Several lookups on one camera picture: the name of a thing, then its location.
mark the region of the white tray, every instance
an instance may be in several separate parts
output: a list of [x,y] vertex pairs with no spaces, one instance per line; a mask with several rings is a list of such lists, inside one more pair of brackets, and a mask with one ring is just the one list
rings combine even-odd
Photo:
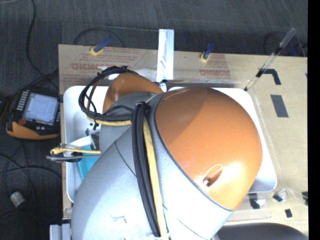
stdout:
[[[90,138],[86,137],[85,131],[88,128],[93,128],[92,122],[87,119],[87,116],[81,111],[78,104],[79,95],[83,89],[84,86],[73,86],[67,89],[63,95],[65,140],[66,143],[73,145],[74,147],[84,147],[91,143]],[[92,101],[98,112],[102,111],[107,89],[108,87],[106,86],[98,86],[94,92]],[[262,144],[262,164],[249,193],[272,191],[277,185],[277,176],[251,96],[246,91],[238,88],[215,89],[233,98],[248,112],[260,135]],[[81,182],[82,179],[78,164],[76,162],[67,162],[66,192],[72,202],[74,201]]]

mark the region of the white strip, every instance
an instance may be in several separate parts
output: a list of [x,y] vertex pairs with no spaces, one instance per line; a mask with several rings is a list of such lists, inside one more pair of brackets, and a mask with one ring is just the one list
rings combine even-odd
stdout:
[[157,82],[174,78],[174,37],[173,29],[159,29]]

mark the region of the blue clamp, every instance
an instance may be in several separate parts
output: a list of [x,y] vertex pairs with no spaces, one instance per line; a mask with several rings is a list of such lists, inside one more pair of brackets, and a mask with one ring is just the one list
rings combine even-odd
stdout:
[[206,47],[206,50],[201,54],[200,60],[202,62],[207,62],[209,59],[209,55],[212,52],[212,50],[214,49],[215,43],[211,42],[208,44],[208,46]]
[[101,54],[104,51],[104,47],[108,46],[111,42],[112,42],[112,38],[111,37],[107,37],[106,39],[102,40],[100,43],[98,43],[96,46],[91,48],[91,53],[94,56],[97,56],[99,54]]

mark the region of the cable tie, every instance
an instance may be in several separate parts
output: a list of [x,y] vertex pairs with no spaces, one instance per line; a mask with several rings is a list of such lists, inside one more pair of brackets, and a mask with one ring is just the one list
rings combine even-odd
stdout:
[[167,232],[165,235],[162,236],[155,236],[154,239],[155,240],[167,240],[170,237],[170,231]]

